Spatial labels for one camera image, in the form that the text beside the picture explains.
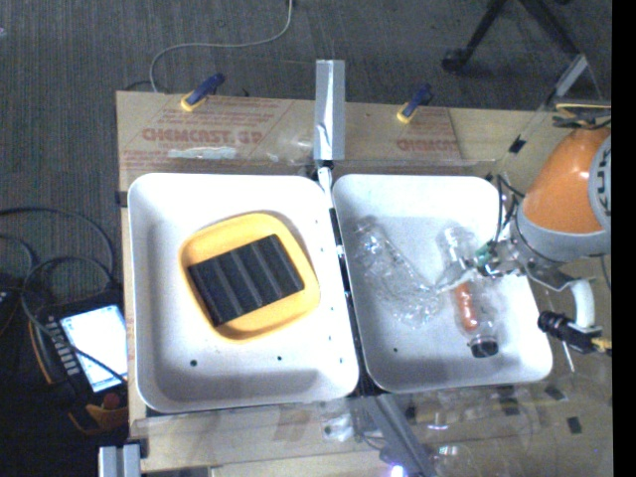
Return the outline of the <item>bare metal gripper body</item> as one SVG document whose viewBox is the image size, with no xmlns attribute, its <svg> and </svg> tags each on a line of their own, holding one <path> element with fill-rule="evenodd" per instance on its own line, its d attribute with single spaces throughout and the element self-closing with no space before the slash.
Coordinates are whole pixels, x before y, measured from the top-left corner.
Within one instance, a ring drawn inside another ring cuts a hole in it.
<svg viewBox="0 0 636 477">
<path fill-rule="evenodd" d="M 549 289 L 565 289 L 572 277 L 560 270 L 561 262 L 536 253 L 520 238 L 489 240 L 480 248 L 480 273 L 484 276 L 527 276 Z"/>
</svg>

